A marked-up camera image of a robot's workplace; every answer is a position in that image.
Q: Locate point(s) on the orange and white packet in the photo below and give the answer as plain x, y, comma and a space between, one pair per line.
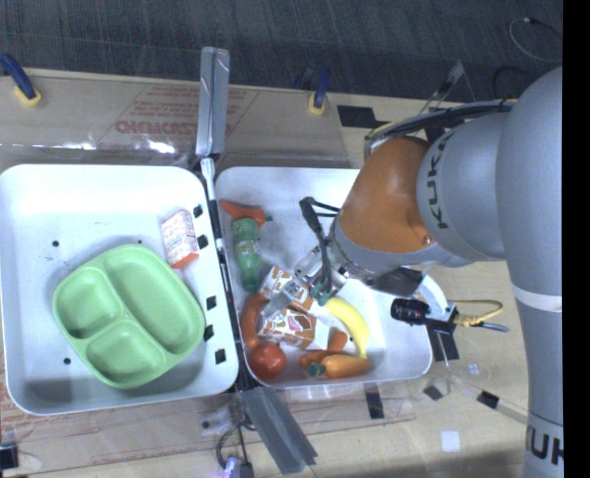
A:
178, 237

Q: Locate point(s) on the green bottle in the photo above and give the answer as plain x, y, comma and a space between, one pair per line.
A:
246, 252

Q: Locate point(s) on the white plastic tray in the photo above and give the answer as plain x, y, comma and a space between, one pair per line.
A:
76, 202
285, 192

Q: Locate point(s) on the brown cardboard board red print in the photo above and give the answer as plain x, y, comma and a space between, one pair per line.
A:
100, 112

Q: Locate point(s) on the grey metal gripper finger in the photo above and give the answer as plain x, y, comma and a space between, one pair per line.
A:
278, 307
289, 288

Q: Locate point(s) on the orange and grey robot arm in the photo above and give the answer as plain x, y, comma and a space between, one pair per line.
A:
464, 192

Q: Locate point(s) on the red tomato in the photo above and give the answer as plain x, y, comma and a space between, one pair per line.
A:
266, 360

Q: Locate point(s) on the orange sausage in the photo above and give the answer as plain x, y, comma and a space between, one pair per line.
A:
250, 319
327, 349

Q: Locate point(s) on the thin black and white rod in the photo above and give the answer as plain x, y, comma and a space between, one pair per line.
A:
214, 202

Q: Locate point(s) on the orange carrot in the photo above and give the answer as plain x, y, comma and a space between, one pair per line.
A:
345, 365
242, 211

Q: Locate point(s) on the orange and white carton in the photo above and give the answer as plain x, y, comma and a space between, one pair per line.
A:
292, 329

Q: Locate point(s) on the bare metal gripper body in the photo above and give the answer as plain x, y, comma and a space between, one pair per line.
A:
320, 272

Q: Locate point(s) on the yellow banana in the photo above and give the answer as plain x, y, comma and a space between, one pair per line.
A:
356, 322

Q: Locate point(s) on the green divided plate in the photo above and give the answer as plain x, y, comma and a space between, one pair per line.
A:
140, 307

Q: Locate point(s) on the black cylinder on white bracket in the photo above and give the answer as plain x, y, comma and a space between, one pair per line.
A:
410, 311

